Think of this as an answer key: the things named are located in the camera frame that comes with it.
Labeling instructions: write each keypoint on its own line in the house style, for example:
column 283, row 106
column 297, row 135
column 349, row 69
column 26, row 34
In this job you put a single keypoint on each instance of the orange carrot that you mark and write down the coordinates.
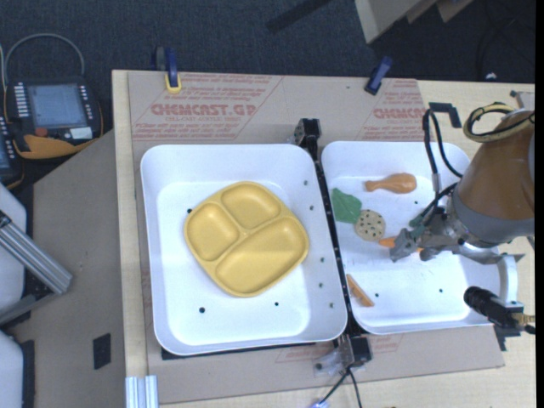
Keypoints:
column 387, row 241

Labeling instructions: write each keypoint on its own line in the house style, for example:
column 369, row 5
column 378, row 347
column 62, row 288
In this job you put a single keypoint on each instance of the chocolate chip biscuit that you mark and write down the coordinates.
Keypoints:
column 370, row 225

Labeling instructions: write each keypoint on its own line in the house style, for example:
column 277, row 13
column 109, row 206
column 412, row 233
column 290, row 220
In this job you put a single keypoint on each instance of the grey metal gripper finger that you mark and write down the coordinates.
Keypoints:
column 404, row 247
column 431, row 254

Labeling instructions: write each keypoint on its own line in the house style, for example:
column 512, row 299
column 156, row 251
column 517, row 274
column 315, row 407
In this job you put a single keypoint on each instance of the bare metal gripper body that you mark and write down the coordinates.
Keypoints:
column 444, row 234

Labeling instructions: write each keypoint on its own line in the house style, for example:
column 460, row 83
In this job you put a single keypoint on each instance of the brown cardboard board red print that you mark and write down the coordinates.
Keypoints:
column 255, row 100

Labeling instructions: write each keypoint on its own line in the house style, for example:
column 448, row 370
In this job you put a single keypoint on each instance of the white plastic tray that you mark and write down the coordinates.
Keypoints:
column 238, row 325
column 408, row 300

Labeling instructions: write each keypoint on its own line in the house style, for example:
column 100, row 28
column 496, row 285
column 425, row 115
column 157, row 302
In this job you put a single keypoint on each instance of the orange chicken drumstick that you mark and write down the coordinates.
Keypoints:
column 397, row 183

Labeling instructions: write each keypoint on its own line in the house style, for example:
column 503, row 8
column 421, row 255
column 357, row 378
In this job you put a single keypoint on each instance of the yellow divided plate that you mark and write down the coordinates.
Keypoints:
column 248, row 240

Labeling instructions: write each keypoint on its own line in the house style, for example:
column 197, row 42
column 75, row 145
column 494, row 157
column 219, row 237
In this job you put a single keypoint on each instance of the green lettuce leaf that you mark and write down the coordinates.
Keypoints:
column 345, row 206

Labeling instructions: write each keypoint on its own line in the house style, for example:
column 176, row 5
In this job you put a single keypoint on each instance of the black cylinder on white bracket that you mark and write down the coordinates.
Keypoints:
column 489, row 302

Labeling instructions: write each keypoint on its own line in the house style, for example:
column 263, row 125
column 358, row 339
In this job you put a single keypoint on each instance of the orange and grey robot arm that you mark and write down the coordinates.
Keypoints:
column 497, row 177

